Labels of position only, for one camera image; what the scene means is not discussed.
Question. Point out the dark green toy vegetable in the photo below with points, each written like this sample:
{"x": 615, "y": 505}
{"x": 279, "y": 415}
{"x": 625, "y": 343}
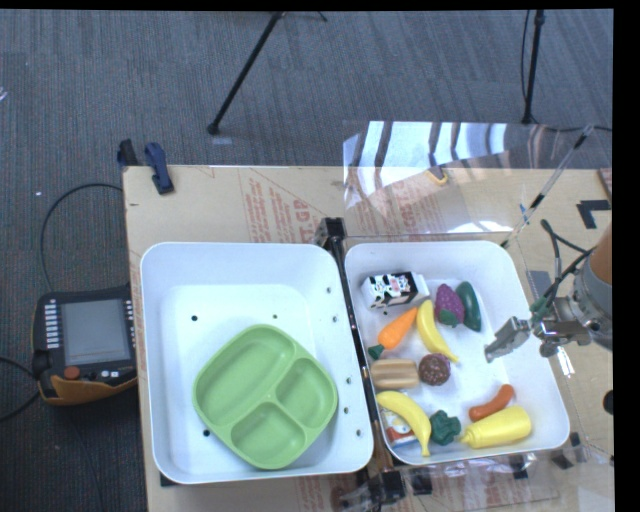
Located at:
{"x": 472, "y": 305}

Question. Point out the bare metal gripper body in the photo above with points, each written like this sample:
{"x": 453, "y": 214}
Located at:
{"x": 575, "y": 320}

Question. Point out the brown round biscuit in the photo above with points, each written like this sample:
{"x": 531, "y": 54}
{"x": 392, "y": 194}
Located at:
{"x": 434, "y": 370}

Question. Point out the white plastic tray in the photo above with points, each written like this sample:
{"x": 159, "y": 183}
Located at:
{"x": 170, "y": 380}
{"x": 480, "y": 365}

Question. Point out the orange carrot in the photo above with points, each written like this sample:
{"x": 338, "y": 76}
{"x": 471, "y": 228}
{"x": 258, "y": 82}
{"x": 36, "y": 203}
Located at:
{"x": 397, "y": 330}

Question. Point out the yellow banana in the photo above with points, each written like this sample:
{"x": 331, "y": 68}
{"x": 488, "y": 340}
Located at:
{"x": 410, "y": 412}
{"x": 430, "y": 327}

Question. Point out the red and white can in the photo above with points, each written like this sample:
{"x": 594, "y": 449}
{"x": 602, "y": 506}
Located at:
{"x": 397, "y": 430}

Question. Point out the black and white milk carton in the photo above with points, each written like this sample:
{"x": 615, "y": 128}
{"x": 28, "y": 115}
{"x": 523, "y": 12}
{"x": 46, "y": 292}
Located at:
{"x": 392, "y": 290}

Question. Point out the brown cardboard board red print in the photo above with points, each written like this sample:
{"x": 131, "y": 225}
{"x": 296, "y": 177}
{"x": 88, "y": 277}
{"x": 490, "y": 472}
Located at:
{"x": 200, "y": 210}

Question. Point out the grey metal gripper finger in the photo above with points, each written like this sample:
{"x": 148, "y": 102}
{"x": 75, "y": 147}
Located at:
{"x": 517, "y": 324}
{"x": 502, "y": 346}

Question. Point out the green divided plate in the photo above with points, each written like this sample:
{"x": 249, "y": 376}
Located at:
{"x": 250, "y": 380}

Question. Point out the tan toy bread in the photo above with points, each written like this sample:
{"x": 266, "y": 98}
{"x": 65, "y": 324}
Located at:
{"x": 395, "y": 374}

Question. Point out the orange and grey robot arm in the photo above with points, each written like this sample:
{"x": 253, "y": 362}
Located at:
{"x": 600, "y": 270}

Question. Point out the thin black rod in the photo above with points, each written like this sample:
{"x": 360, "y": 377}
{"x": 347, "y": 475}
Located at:
{"x": 356, "y": 330}

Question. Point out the black tripod stand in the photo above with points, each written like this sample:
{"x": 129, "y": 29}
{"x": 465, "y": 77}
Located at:
{"x": 250, "y": 65}
{"x": 533, "y": 65}

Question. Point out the green broccoli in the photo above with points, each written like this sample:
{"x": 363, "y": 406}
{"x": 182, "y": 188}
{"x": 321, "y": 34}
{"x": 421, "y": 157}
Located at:
{"x": 445, "y": 427}

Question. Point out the orange sausage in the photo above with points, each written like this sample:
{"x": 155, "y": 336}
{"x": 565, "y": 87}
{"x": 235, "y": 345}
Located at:
{"x": 492, "y": 402}

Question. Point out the yellow squeeze bottle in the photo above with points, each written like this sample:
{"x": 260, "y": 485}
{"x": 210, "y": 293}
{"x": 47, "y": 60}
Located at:
{"x": 500, "y": 427}

